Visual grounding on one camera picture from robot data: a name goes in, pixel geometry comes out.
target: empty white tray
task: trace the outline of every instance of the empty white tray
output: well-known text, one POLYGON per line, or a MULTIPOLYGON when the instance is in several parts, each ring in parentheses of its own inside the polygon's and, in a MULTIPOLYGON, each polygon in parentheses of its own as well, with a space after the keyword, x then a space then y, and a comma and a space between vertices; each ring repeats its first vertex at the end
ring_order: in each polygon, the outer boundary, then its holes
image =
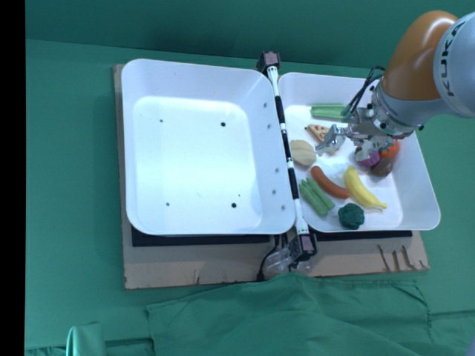
POLYGON ((125 201, 147 234, 280 234, 295 219, 269 80, 138 59, 122 70, 125 201))

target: toy banana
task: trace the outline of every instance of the toy banana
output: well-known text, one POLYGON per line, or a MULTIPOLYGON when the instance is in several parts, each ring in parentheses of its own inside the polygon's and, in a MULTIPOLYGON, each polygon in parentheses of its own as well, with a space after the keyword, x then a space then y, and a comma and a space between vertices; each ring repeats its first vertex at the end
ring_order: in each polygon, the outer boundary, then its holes
POLYGON ((360 204, 365 207, 381 207, 386 208, 386 203, 381 203, 359 179, 358 172, 355 167, 350 165, 344 173, 344 181, 347 184, 348 190, 350 190, 353 197, 358 200, 360 204))

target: toy pizza slice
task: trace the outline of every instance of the toy pizza slice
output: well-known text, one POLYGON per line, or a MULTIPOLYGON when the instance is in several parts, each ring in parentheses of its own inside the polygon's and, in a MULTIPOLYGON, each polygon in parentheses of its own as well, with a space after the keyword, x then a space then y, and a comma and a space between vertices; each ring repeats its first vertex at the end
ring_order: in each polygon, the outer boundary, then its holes
POLYGON ((307 130, 315 137, 318 143, 324 141, 324 137, 327 134, 329 128, 324 127, 323 125, 317 124, 308 124, 307 130))

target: green cloth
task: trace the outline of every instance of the green cloth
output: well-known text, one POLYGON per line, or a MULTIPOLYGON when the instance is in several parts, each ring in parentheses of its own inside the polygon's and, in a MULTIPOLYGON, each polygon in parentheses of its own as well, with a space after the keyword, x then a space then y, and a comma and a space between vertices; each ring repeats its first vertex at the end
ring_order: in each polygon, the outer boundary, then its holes
POLYGON ((437 343, 416 283, 287 273, 148 306, 156 355, 465 355, 437 343))

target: toy broccoli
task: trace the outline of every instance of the toy broccoli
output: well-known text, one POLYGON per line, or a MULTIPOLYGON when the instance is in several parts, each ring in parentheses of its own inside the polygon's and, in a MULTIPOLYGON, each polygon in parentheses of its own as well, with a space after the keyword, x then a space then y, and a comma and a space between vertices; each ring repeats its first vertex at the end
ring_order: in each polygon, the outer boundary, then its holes
POLYGON ((358 229, 364 223, 364 212, 359 205, 347 203, 338 210, 338 218, 342 226, 349 229, 358 229))

